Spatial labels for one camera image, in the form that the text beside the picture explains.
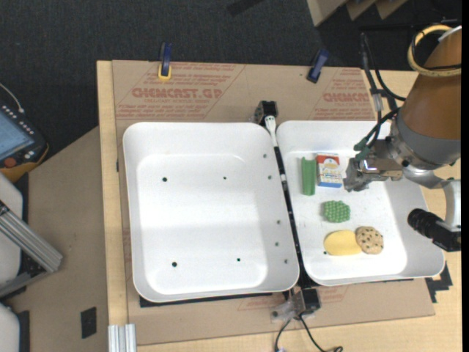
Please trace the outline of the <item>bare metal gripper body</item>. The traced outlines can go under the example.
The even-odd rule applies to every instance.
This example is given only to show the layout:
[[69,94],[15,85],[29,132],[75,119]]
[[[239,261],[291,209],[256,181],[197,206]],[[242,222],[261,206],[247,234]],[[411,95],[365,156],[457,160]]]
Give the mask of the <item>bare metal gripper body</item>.
[[393,157],[391,149],[391,138],[386,137],[350,158],[343,180],[344,188],[348,192],[362,191],[372,182],[400,180],[402,165]]

